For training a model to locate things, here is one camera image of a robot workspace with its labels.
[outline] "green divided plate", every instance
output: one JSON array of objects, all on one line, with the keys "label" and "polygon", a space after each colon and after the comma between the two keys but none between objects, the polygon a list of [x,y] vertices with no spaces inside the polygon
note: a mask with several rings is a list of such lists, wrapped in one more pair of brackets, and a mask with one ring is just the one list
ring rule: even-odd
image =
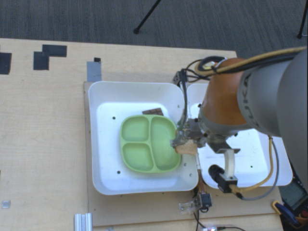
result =
[{"label": "green divided plate", "polygon": [[175,124],[160,115],[134,115],[126,118],[120,131],[124,163],[142,173],[162,173],[177,168],[181,155],[170,140],[175,138]]}]

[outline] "gray carpet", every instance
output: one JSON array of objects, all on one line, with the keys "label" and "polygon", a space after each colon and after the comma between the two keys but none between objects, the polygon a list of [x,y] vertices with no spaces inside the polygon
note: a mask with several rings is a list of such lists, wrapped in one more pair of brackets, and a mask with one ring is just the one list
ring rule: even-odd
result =
[{"label": "gray carpet", "polygon": [[[235,50],[241,57],[307,45],[306,0],[0,0],[0,38]],[[304,34],[307,33],[307,22]]]}]

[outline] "wooden table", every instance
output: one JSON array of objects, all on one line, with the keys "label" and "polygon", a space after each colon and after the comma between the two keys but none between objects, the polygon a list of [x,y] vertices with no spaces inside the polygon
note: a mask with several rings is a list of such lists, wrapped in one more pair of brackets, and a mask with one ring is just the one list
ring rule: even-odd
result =
[{"label": "wooden table", "polygon": [[[49,71],[33,70],[33,52],[42,51],[43,44],[66,45],[67,57],[50,57]],[[10,208],[0,209],[0,230],[6,231],[72,231],[74,214],[89,211],[84,108],[87,62],[101,58],[103,80],[170,82],[176,71],[193,60],[218,54],[236,56],[233,51],[19,39],[0,39],[0,52],[12,53],[9,75],[0,75],[0,201],[11,201]],[[247,231],[282,230],[279,216],[270,207],[272,200],[280,200],[278,189],[263,200],[265,204],[245,205],[257,208],[258,215],[228,217],[221,217],[219,208],[236,213],[242,208],[241,201],[234,198],[223,206],[213,191],[213,202],[219,204],[210,218],[202,216],[204,224],[236,225]],[[155,215],[142,211],[147,217]],[[195,229],[191,216],[177,219],[151,222],[148,218],[146,223],[112,226],[115,231]]]}]

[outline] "black pole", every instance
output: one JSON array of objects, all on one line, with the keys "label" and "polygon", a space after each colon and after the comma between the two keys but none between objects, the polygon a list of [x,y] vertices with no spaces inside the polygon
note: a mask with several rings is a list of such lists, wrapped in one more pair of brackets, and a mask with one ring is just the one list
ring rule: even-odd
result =
[{"label": "black pole", "polygon": [[142,25],[146,22],[146,20],[149,18],[149,16],[152,14],[152,12],[154,11],[154,9],[157,7],[157,5],[159,4],[161,0],[157,0],[155,2],[155,4],[153,5],[153,7],[150,9],[150,11],[146,14],[146,16],[144,17],[144,19],[140,22],[139,26],[137,26],[135,29],[134,29],[134,34],[138,34],[139,33],[139,30],[140,28],[142,27]]},{"label": "black pole", "polygon": [[308,0],[306,0],[305,10],[304,10],[303,19],[302,19],[302,25],[300,26],[300,30],[299,30],[299,33],[297,35],[298,39],[301,39],[302,36],[303,36],[303,29],[304,29],[306,15],[307,15],[307,7],[308,7]]}]

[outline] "yellow cable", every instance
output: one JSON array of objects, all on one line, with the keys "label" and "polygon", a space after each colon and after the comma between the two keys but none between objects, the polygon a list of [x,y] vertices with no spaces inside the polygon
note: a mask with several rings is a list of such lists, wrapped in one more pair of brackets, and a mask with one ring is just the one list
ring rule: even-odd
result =
[{"label": "yellow cable", "polygon": [[265,182],[267,182],[272,174],[273,174],[273,171],[274,171],[274,166],[273,166],[273,156],[272,156],[272,151],[271,151],[271,145],[272,145],[272,141],[273,141],[273,138],[271,136],[269,136],[269,163],[270,163],[270,173],[269,175],[264,179],[262,180],[261,182],[253,185],[253,186],[250,186],[250,187],[242,187],[242,188],[239,188],[238,186],[236,185],[230,185],[230,188],[232,190],[233,193],[243,193],[243,192],[247,192],[247,191],[251,191],[253,189],[256,189],[258,188],[259,186],[263,185]]},{"label": "yellow cable", "polygon": [[235,64],[231,64],[229,66],[218,67],[216,69],[216,71],[213,71],[213,70],[200,71],[198,69],[198,65],[197,65],[195,67],[195,72],[197,72],[198,74],[200,74],[200,75],[202,75],[204,77],[207,77],[207,76],[215,75],[216,73],[223,73],[223,72],[226,72],[228,70],[235,69],[235,68],[244,66],[246,64],[250,64],[250,63],[253,63],[253,62],[256,62],[256,61],[260,61],[260,60],[263,60],[263,59],[266,59],[266,58],[270,58],[270,57],[273,57],[273,56],[300,52],[300,51],[302,51],[305,48],[306,47],[297,47],[297,48],[289,48],[289,49],[285,49],[285,50],[279,50],[279,51],[272,51],[272,52],[264,53],[264,54],[261,54],[261,55],[257,55],[257,56],[248,58],[248,59],[243,60],[241,62],[238,62],[238,63],[235,63]]}]

